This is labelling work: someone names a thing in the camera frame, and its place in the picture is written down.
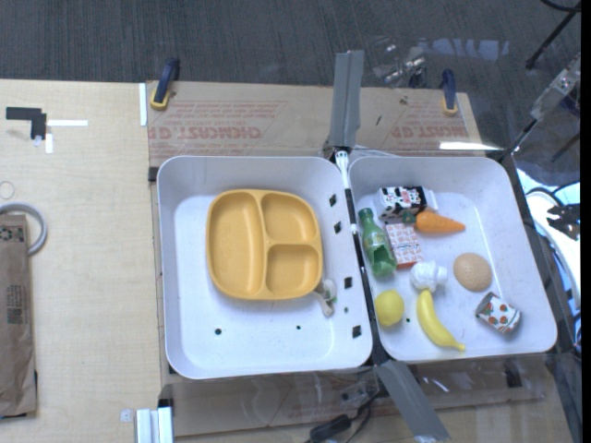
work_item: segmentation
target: toy lemon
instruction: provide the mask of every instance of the toy lemon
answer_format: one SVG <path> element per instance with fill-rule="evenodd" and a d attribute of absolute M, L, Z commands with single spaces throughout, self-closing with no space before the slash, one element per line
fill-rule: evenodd
<path fill-rule="evenodd" d="M 403 317 L 404 300 L 394 289 L 382 292 L 375 300 L 376 316 L 384 327 L 398 323 Z"/>

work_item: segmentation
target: green bottle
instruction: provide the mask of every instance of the green bottle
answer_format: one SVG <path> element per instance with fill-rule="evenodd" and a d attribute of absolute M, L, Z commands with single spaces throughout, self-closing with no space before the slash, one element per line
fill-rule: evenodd
<path fill-rule="evenodd" d="M 371 270 L 376 277 L 392 274 L 398 266 L 396 258 L 388 245 L 386 233 L 373 221 L 373 211 L 371 209 L 361 209 L 359 211 L 359 220 L 363 228 L 363 249 L 369 258 Z"/>

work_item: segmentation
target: orange carrot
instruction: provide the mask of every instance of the orange carrot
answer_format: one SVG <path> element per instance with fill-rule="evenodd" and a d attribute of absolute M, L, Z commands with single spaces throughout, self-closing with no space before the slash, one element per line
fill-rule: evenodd
<path fill-rule="evenodd" d="M 465 225 L 434 211 L 423 210 L 416 215 L 415 228 L 425 233 L 453 233 L 462 232 Z"/>

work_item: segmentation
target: paper bag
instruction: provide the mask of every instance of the paper bag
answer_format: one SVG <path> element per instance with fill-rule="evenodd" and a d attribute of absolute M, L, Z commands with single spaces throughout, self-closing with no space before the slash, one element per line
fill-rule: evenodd
<path fill-rule="evenodd" d="M 35 410 L 25 215 L 0 215 L 0 417 Z"/>

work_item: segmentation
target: small box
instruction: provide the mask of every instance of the small box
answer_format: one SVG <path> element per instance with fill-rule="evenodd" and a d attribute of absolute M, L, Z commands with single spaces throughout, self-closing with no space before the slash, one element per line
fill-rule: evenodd
<path fill-rule="evenodd" d="M 392 252 L 398 261 L 398 269 L 410 268 L 418 261 L 425 260 L 421 245 L 416 239 L 415 228 L 406 223 L 384 226 Z"/>
<path fill-rule="evenodd" d="M 517 327 L 521 319 L 521 312 L 495 293 L 489 292 L 478 304 L 476 316 L 505 334 Z"/>
<path fill-rule="evenodd" d="M 438 208 L 433 191 L 422 186 L 382 187 L 376 192 L 374 205 L 381 220 L 398 218 L 405 210 L 417 215 L 427 207 Z"/>

